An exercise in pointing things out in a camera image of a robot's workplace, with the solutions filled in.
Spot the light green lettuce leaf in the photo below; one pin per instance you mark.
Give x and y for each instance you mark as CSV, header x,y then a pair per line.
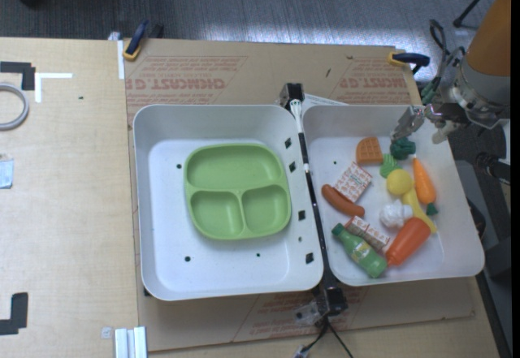
x,y
388,167

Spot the white tape roll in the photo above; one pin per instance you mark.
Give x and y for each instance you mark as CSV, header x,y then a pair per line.
x,y
24,109

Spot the green divided plate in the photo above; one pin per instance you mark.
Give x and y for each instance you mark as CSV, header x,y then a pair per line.
x,y
235,169

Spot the dark green broccoli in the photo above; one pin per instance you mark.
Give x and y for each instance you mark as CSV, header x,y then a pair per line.
x,y
402,148

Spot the white garlic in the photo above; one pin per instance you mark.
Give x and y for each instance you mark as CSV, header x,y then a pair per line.
x,y
394,215

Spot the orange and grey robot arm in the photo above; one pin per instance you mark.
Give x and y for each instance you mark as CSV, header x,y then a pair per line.
x,y
489,40

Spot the yellow lemon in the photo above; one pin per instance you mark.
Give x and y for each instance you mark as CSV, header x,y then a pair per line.
x,y
399,182

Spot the brown cardboard board red print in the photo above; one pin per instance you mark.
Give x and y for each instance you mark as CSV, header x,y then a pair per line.
x,y
243,72

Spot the small orange and white carton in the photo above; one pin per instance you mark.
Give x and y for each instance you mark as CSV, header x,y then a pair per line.
x,y
378,237
357,225

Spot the white plastic tray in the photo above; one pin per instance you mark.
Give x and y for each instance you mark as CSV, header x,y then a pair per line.
x,y
447,255
170,259

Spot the yellow banana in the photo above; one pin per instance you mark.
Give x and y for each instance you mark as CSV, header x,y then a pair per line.
x,y
414,202

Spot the orange carrot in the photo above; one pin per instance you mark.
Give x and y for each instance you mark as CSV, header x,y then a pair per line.
x,y
423,184

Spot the thin black and white rod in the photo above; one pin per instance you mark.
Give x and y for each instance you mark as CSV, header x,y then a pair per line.
x,y
313,194

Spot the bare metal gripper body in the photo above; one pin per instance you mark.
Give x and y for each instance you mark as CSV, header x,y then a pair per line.
x,y
451,112

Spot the green bottle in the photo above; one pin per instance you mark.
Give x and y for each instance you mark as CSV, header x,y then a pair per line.
x,y
361,253

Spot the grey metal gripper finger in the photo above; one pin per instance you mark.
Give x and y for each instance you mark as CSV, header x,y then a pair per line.
x,y
403,123
417,121

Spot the white paper sheet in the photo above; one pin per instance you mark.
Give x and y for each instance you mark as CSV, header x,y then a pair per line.
x,y
321,100

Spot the large orange and white carton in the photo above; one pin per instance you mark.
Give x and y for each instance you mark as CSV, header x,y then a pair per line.
x,y
353,182

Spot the orange sausage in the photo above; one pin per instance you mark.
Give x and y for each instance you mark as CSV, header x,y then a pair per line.
x,y
341,200

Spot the orange bottle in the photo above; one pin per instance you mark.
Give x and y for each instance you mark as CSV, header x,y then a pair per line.
x,y
408,240

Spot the orange waffle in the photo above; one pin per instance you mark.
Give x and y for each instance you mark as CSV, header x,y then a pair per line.
x,y
369,151

